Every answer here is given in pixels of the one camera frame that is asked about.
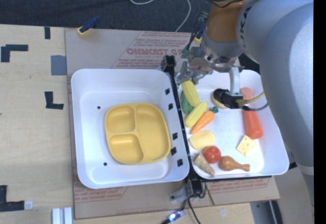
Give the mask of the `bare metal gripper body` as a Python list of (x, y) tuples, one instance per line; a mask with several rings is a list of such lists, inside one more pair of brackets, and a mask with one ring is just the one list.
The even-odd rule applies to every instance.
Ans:
[(187, 54), (188, 66), (199, 71), (228, 72), (237, 58), (227, 58), (212, 52), (210, 48), (191, 47)]

